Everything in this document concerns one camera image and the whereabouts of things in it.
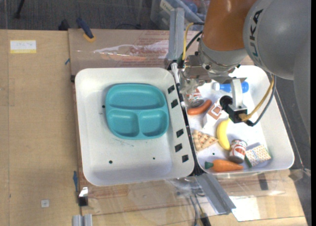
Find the orange carrot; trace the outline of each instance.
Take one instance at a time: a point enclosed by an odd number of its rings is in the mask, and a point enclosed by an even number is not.
[[[203,113],[207,111],[211,105],[212,105],[212,101],[208,99],[201,106],[197,108],[188,109],[188,115],[196,115],[196,114]]]
[[[205,162],[206,169],[211,167],[215,172],[228,172],[243,169],[242,165],[238,165],[236,163],[224,159],[215,159],[213,163]]]

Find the soda can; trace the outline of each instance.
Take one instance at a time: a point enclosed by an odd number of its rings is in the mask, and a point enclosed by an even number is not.
[[[232,140],[228,159],[234,163],[241,164],[245,159],[247,143],[240,139]]]
[[[198,89],[193,94],[187,94],[187,98],[191,108],[197,108],[204,103],[204,99]]]

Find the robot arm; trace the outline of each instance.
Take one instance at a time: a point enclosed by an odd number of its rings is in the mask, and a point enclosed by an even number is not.
[[[180,73],[181,91],[215,80],[231,83],[238,97],[240,87],[229,73],[249,55],[260,68],[294,80],[310,134],[310,37],[311,0],[211,0],[198,53],[186,58]]]

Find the yellow sticker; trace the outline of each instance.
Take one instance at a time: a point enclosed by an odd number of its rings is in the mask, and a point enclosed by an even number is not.
[[[11,40],[10,53],[36,53],[36,40]]]

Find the clear plastic sheet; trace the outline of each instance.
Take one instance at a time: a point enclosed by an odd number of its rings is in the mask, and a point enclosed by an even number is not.
[[[7,0],[0,0],[0,141],[1,192],[0,224],[9,224],[9,70],[7,39]]]
[[[92,32],[96,39],[90,43],[83,37],[83,30],[69,29],[73,77],[85,68],[166,67],[168,31],[92,29]],[[196,33],[189,31],[187,41]],[[194,43],[188,55],[194,53],[197,46]],[[252,62],[246,58],[243,64]],[[74,86],[73,89],[77,115]],[[83,174],[77,116],[76,122],[79,189],[88,188],[88,205],[81,207],[81,214],[92,214],[93,225],[195,225],[201,217],[201,209],[210,217],[212,225],[277,218],[292,218],[302,225],[306,223],[293,180],[293,176],[295,180],[301,177],[299,170],[216,175],[218,183],[236,206],[232,213],[221,216],[217,216],[221,213],[205,196],[198,176],[94,186]]]

